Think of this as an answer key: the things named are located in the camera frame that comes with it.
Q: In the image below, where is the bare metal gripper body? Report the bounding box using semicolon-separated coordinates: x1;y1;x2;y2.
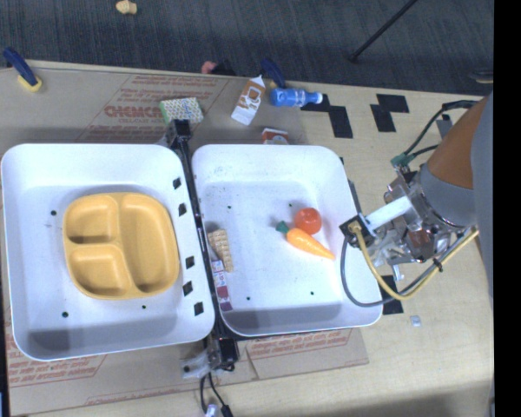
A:
383;166;470;264

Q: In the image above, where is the tan waffle biscuit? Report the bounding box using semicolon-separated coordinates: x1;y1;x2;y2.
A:
207;228;235;274

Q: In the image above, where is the orange carrot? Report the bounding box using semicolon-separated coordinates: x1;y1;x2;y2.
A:
275;220;337;261

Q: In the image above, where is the blue bottle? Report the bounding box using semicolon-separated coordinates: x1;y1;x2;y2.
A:
269;87;324;109

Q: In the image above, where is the white and maroon small packet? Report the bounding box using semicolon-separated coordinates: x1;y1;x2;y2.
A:
211;259;234;313

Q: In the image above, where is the brown cardboard board red print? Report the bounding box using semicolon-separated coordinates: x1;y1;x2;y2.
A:
0;65;370;416

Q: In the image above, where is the black block with thin wires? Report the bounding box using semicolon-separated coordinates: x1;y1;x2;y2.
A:
166;118;194;148
205;336;241;371

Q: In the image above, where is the orange toy tomato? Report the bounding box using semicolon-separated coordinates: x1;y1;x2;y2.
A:
293;207;323;236

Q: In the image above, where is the small orange and white carton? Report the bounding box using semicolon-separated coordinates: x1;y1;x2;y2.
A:
260;127;290;146

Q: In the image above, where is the thin black and white rod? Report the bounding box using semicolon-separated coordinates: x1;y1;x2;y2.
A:
176;136;228;343

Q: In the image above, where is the white plastic tray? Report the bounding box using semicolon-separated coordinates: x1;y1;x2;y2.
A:
0;142;216;362
190;143;384;339

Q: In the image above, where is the green and white box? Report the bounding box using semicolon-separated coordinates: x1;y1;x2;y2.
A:
159;96;205;126

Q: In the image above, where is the yellow divided plate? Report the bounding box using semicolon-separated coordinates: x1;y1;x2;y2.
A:
62;191;181;301

